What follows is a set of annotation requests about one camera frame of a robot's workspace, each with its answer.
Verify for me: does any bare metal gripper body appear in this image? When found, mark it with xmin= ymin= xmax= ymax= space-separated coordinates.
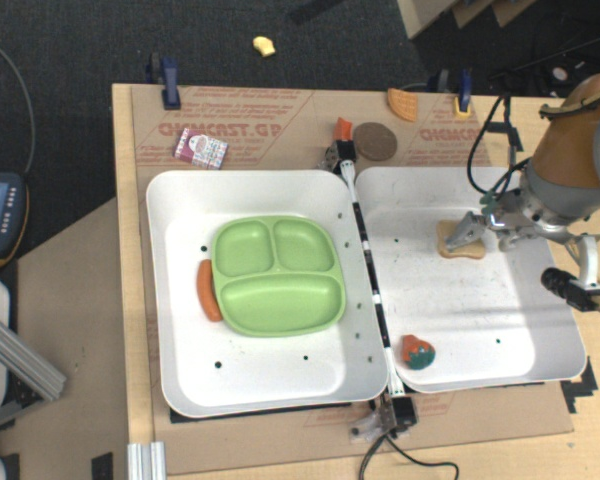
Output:
xmin=481 ymin=187 xmax=577 ymax=244

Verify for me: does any orange and green toy vegetable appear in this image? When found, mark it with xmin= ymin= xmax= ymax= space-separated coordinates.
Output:
xmin=399 ymin=333 xmax=438 ymax=371

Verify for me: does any orange sausage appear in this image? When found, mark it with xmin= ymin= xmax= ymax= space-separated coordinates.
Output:
xmin=195 ymin=258 xmax=225 ymax=324

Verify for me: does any green divided plate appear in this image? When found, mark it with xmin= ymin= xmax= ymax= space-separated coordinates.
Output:
xmin=209 ymin=214 xmax=347 ymax=340

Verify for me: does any white plastic tray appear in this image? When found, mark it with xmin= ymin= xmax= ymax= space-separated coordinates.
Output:
xmin=353 ymin=165 xmax=589 ymax=395
xmin=145 ymin=168 xmax=391 ymax=420

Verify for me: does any brown round biscuit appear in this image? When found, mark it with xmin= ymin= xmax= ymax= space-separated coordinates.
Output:
xmin=352 ymin=121 xmax=399 ymax=163

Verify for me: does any black cylinder on white bracket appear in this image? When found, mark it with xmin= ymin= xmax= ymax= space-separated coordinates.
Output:
xmin=540 ymin=234 xmax=600 ymax=314

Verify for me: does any pink and white carton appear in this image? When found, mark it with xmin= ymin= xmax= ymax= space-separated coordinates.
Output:
xmin=172 ymin=127 xmax=230 ymax=171

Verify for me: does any brown cardboard board red print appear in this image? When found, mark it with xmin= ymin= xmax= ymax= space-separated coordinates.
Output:
xmin=129 ymin=84 xmax=576 ymax=475

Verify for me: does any yellow toy piece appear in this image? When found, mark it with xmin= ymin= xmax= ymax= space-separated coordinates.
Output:
xmin=251 ymin=35 xmax=277 ymax=59

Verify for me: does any orange waffle piece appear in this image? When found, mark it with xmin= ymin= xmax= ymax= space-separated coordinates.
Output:
xmin=385 ymin=87 xmax=420 ymax=123

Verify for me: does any thin black and white rod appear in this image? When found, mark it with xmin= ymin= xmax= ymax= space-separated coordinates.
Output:
xmin=340 ymin=159 xmax=407 ymax=397

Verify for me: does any tan bread slice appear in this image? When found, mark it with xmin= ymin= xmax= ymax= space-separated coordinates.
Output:
xmin=435 ymin=218 xmax=488 ymax=261

